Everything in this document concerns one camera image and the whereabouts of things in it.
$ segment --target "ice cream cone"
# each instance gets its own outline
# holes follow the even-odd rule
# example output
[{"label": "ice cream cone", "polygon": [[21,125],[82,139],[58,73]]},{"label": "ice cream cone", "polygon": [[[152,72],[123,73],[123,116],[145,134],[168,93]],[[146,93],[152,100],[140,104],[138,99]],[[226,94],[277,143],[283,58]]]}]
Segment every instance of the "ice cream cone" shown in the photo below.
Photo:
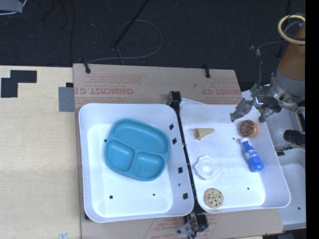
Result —
[{"label": "ice cream cone", "polygon": [[204,136],[211,134],[215,132],[215,129],[213,128],[195,128],[195,137],[197,139],[201,139]]}]

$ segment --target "blue plate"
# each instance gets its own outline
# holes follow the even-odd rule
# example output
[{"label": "blue plate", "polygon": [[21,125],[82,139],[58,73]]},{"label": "blue plate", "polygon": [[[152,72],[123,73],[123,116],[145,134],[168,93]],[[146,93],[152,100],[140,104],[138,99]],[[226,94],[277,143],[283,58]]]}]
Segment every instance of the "blue plate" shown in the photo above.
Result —
[{"label": "blue plate", "polygon": [[138,120],[121,119],[111,129],[104,157],[114,171],[151,181],[164,171],[169,150],[169,138],[162,130]]}]

